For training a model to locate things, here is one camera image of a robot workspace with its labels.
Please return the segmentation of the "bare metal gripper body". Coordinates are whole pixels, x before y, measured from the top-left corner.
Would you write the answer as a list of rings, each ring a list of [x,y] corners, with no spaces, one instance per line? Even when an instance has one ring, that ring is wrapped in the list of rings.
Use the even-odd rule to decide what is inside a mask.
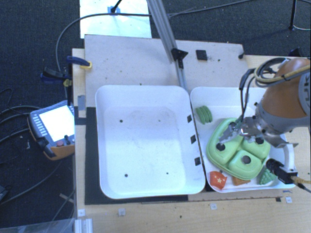
[[[260,138],[262,140],[268,140],[266,134],[269,129],[269,125],[261,117],[251,116],[244,117],[239,129],[239,135],[247,140]]]

